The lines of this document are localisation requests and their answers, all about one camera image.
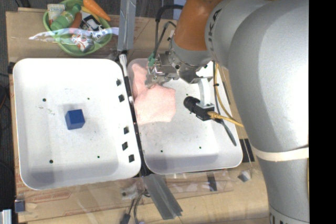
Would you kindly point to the brown sausage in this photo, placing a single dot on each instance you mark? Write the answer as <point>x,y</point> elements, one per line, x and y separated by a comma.
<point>76,20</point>

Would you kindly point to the black cylinder on white bracket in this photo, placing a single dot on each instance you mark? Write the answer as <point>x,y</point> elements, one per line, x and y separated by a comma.
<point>197,108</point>

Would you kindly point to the orange carrot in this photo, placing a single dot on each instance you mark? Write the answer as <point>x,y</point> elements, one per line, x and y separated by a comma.
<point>95,8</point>

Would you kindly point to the white plastic tray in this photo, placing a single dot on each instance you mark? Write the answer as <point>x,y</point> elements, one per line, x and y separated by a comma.
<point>78,81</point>
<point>183,144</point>

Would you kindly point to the brown cardboard board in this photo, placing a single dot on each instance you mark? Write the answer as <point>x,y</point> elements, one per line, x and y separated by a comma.
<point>78,204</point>

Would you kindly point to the yellow banana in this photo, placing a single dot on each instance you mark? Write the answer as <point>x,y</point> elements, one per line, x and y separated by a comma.
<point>89,11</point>

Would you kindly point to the black and white packet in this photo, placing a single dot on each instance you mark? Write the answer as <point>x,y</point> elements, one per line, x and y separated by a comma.
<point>89,23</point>

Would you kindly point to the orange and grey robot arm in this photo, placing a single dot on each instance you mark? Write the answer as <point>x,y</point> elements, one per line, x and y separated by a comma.
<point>262,65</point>

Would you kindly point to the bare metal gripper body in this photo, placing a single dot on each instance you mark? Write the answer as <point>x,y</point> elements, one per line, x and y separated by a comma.
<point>168,70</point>

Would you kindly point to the green divided plate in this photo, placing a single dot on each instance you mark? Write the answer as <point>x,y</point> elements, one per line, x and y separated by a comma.
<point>65,48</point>

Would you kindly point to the white and red carton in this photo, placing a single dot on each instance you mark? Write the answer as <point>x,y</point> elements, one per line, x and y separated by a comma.
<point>83,43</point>

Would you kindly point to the pink cloth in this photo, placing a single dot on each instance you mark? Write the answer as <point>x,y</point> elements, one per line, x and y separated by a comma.
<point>155,105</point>

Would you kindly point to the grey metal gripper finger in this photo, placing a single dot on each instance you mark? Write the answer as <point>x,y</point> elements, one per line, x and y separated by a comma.
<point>163,82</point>
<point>150,82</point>

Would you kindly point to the green bottle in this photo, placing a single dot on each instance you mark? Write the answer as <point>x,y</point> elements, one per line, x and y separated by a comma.
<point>62,20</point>

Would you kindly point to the blue cube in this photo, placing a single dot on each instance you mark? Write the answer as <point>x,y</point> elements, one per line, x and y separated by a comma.
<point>75,119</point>

